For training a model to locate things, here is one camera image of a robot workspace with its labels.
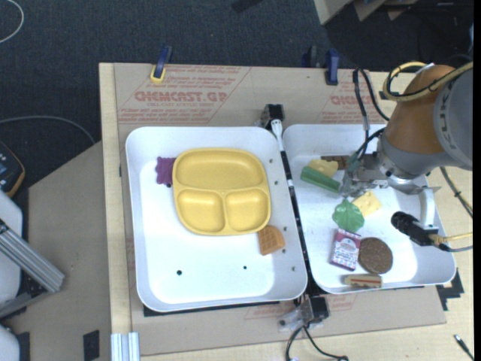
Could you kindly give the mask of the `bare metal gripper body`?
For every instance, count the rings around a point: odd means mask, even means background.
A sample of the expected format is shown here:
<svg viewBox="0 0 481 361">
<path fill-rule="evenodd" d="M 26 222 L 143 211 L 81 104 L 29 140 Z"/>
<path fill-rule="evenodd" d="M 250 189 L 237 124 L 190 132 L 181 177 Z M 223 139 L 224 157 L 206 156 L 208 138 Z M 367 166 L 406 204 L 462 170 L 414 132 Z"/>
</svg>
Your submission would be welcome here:
<svg viewBox="0 0 481 361">
<path fill-rule="evenodd" d="M 375 152 L 358 156 L 351 155 L 346 163 L 343 178 L 352 180 L 352 193 L 359 187 L 385 189 L 394 188 L 403 194 L 414 195 L 418 193 L 418 186 L 414 183 L 415 176 L 397 167 L 384 152 Z"/>
</svg>

